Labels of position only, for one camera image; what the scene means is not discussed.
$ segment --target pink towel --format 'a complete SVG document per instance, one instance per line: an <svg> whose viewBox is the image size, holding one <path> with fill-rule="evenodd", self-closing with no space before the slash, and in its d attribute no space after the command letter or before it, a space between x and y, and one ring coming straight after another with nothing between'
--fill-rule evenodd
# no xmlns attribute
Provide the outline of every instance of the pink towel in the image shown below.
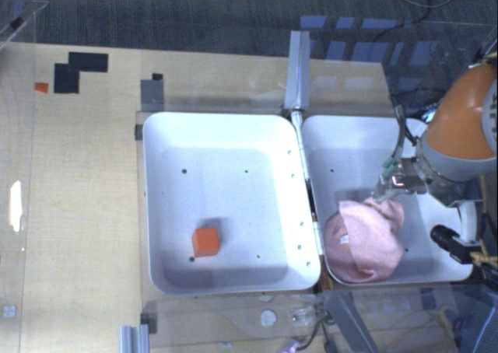
<svg viewBox="0 0 498 353"><path fill-rule="evenodd" d="M404 217L397 201L340 201L339 213L327 221L324 231L325 255L332 273L351 283L389 278L404 253L396 238Z"/></svg>

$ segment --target towel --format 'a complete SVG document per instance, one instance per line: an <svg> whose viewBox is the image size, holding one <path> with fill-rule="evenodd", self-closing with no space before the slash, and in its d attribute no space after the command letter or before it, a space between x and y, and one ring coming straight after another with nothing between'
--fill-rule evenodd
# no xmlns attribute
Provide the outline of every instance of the towel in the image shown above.
<svg viewBox="0 0 498 353"><path fill-rule="evenodd" d="M404 218L401 203L394 200L340 201L338 214L327 221L324 230L332 273L349 283L389 278L405 252L396 237Z"/></svg>

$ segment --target orange block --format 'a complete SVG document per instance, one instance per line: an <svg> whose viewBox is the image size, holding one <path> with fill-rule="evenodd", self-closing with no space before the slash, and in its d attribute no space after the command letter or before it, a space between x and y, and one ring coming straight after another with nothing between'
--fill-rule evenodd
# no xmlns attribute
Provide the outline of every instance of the orange block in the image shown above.
<svg viewBox="0 0 498 353"><path fill-rule="evenodd" d="M34 89L40 93L48 93L48 84L45 82L36 82L34 84Z"/></svg>
<svg viewBox="0 0 498 353"><path fill-rule="evenodd" d="M219 237L216 227L196 229L192 235L195 257L211 257L219 251Z"/></svg>

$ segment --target pink cloth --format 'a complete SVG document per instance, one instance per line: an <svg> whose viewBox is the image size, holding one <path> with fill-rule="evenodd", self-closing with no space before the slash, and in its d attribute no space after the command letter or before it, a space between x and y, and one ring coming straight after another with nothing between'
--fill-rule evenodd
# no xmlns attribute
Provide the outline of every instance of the pink cloth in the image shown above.
<svg viewBox="0 0 498 353"><path fill-rule="evenodd" d="M332 273L350 283L389 278L405 252L396 238L404 218L402 205L394 200L340 201L339 213L327 221L324 231Z"/></svg>

